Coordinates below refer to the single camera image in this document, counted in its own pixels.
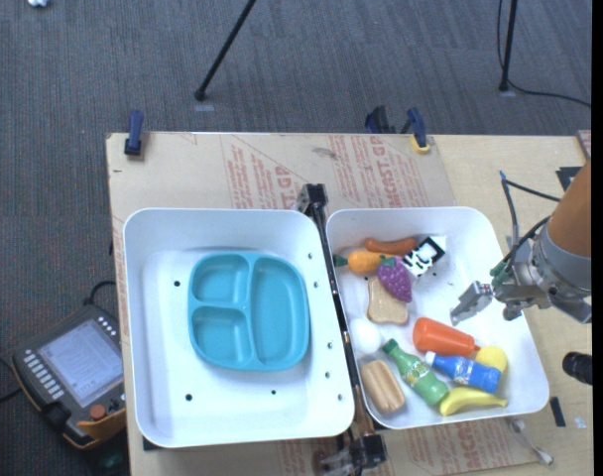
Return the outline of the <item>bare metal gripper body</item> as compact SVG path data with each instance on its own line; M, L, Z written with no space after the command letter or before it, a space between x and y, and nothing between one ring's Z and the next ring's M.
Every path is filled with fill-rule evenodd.
M579 323L592 321L591 264L587 258L531 253L502 261L491 270L496 300L521 301L525 308L556 308Z

